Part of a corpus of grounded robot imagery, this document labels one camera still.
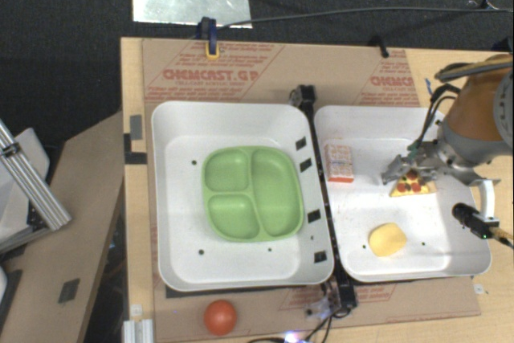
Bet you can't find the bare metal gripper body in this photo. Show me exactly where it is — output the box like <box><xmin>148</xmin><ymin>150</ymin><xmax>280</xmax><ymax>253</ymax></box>
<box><xmin>403</xmin><ymin>139</ymin><xmax>481</xmax><ymax>186</ymax></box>

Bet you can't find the yellow pizza slice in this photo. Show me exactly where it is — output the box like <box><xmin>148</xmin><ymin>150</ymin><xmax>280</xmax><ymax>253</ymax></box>
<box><xmin>389</xmin><ymin>168</ymin><xmax>437</xmax><ymax>198</ymax></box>

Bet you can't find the white plastic tray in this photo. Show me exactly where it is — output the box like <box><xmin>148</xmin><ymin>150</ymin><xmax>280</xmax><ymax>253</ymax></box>
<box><xmin>150</xmin><ymin>100</ymin><xmax>336</xmax><ymax>292</ymax></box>
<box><xmin>312</xmin><ymin>104</ymin><xmax>493</xmax><ymax>284</ymax></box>

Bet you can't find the orange and white carton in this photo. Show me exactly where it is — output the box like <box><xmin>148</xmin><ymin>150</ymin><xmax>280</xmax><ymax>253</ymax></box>
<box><xmin>323</xmin><ymin>141</ymin><xmax>357</xmax><ymax>184</ymax></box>

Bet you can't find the thin black rod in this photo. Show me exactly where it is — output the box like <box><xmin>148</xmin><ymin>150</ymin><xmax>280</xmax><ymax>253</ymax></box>
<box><xmin>301</xmin><ymin>102</ymin><xmax>347</xmax><ymax>288</ymax></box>

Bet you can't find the green divided plate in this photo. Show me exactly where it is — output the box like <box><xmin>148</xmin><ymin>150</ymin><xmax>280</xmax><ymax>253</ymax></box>
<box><xmin>201</xmin><ymin>145</ymin><xmax>305</xmax><ymax>243</ymax></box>

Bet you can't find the brown cardboard board red print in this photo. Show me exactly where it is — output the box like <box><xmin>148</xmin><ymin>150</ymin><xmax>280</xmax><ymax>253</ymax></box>
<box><xmin>141</xmin><ymin>38</ymin><xmax>482</xmax><ymax>343</ymax></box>

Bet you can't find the red ball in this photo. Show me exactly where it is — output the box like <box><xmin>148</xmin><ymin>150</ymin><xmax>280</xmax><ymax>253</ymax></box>
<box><xmin>202</xmin><ymin>299</ymin><xmax>239</xmax><ymax>337</ymax></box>

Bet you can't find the black cylinder on white bracket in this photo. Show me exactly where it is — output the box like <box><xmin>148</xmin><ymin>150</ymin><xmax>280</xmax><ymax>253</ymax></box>
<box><xmin>451</xmin><ymin>178</ymin><xmax>501</xmax><ymax>240</ymax></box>

